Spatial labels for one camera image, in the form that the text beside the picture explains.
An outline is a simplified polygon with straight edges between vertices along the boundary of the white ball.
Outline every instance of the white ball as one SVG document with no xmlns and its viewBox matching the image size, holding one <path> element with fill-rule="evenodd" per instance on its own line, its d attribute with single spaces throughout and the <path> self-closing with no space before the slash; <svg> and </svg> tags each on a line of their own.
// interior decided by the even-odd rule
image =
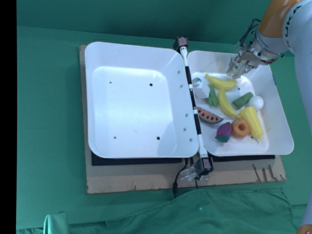
<svg viewBox="0 0 312 234">
<path fill-rule="evenodd" d="M 254 106 L 255 110 L 259 111 L 260 109 L 263 108 L 264 101 L 263 101 L 262 97 L 260 97 L 260 96 L 253 96 L 249 99 L 248 105 Z"/>
</svg>

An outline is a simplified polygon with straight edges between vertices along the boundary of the green toy vegetable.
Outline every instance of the green toy vegetable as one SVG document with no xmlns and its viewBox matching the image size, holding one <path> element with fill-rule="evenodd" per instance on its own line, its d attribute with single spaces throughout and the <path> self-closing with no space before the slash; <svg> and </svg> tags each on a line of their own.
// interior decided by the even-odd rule
<svg viewBox="0 0 312 234">
<path fill-rule="evenodd" d="M 209 97 L 206 99 L 209 105 L 217 106 L 219 104 L 218 97 L 215 94 L 215 87 L 212 84 L 208 84 L 210 88 Z"/>
<path fill-rule="evenodd" d="M 248 92 L 243 96 L 233 100 L 232 103 L 237 107 L 237 109 L 240 109 L 241 107 L 245 106 L 249 101 L 249 99 L 253 96 L 254 95 L 251 92 Z"/>
</svg>

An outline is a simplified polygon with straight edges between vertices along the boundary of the toy watermelon slice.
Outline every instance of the toy watermelon slice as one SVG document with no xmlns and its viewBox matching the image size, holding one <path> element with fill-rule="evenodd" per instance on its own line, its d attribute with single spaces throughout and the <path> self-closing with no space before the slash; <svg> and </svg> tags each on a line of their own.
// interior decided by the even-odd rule
<svg viewBox="0 0 312 234">
<path fill-rule="evenodd" d="M 201 107 L 197 107 L 197 111 L 199 118 L 207 123 L 216 124 L 223 121 L 223 118 L 221 118 L 220 116 L 215 115 Z"/>
</svg>

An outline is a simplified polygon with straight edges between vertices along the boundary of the green fabric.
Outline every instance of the green fabric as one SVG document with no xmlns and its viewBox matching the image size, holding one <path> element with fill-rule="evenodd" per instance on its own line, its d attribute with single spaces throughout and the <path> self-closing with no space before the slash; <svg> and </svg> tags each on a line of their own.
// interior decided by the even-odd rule
<svg viewBox="0 0 312 234">
<path fill-rule="evenodd" d="M 292 218 L 281 190 L 197 189 L 148 210 L 99 223 L 69 225 L 66 213 L 49 214 L 43 234 L 293 234 L 297 227 Z"/>
</svg>

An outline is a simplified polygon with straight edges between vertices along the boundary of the cardboard base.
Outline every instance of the cardboard base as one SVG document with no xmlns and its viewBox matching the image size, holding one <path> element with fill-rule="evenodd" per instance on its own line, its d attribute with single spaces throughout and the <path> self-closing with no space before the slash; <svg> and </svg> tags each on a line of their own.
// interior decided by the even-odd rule
<svg viewBox="0 0 312 234">
<path fill-rule="evenodd" d="M 83 110 L 83 130 L 86 164 L 86 189 L 88 194 L 145 191 L 171 189 L 178 171 L 184 161 L 159 164 L 116 164 L 92 165 L 92 151 L 88 145 L 87 133 L 87 98 L 84 50 L 86 45 L 79 46 L 81 95 Z M 214 162 L 214 171 L 200 180 L 179 181 L 179 188 L 203 187 L 213 185 L 261 183 L 285 181 L 286 174 L 280 156 L 265 159 L 229 161 L 226 159 Z"/>
</svg>

